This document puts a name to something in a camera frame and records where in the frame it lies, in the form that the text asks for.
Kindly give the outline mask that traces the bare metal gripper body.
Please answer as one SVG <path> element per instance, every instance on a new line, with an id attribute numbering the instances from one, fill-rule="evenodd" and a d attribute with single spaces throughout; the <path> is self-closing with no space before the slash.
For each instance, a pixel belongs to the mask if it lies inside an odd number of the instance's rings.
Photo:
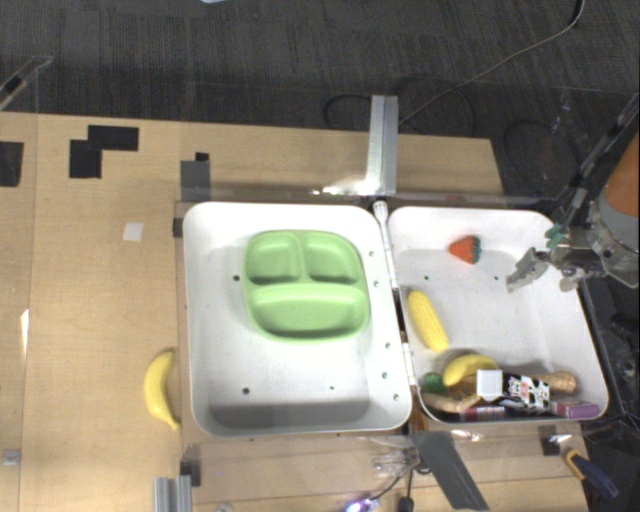
<path id="1" fill-rule="evenodd" d="M 610 277 L 628 288 L 639 287 L 639 252 L 616 240 L 596 221 L 565 231 L 555 224 L 549 230 L 549 263 L 560 272 L 567 267 L 582 268 L 582 280 Z"/>

